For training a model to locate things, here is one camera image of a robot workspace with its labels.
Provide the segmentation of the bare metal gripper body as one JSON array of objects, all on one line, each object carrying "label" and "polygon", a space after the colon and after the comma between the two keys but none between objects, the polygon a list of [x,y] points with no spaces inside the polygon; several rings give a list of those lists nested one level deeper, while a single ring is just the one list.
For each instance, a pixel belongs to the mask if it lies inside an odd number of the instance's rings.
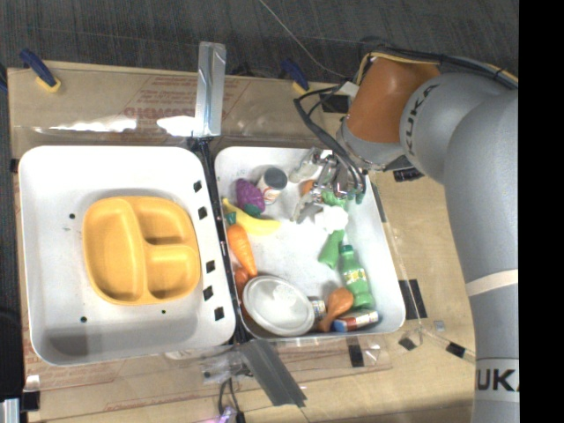
[{"label": "bare metal gripper body", "polygon": [[303,183],[303,195],[317,204],[361,204],[366,195],[365,175],[348,159],[334,152],[313,148],[304,159],[305,166],[321,170]]}]

